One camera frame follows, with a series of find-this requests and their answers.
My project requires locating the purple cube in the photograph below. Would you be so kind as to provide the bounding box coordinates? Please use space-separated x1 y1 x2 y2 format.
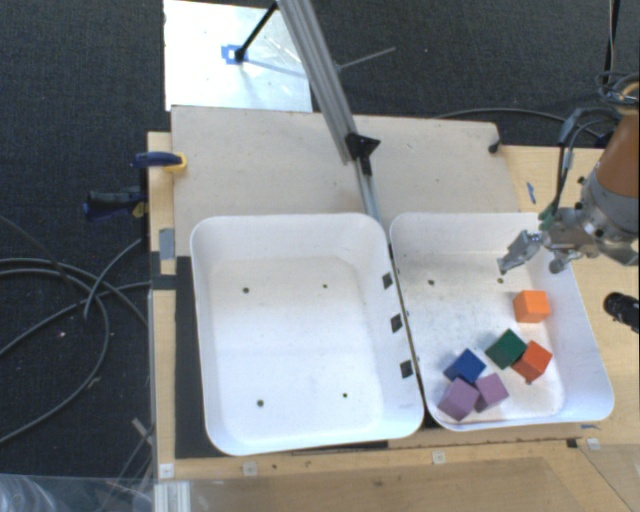
437 377 481 423
473 372 511 414

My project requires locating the blue cube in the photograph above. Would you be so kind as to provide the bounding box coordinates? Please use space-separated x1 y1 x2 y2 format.
442 347 487 386

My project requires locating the white plastic tray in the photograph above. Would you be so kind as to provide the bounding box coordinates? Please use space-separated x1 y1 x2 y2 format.
189 212 427 458
388 210 616 433

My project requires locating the light orange cube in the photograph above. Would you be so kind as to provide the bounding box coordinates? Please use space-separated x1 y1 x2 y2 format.
512 289 552 324

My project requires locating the green cube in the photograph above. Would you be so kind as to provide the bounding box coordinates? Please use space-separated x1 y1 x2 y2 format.
484 328 528 371

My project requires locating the dark orange cube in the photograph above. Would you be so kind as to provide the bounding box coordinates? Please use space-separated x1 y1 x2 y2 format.
510 340 554 385

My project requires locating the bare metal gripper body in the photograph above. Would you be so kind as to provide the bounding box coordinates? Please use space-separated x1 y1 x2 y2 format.
540 206 640 267

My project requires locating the thin black rod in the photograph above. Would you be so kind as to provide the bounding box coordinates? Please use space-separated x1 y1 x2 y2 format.
386 238 426 419

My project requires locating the pale wood board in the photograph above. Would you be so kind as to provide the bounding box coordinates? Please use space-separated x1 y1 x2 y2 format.
169 104 522 261

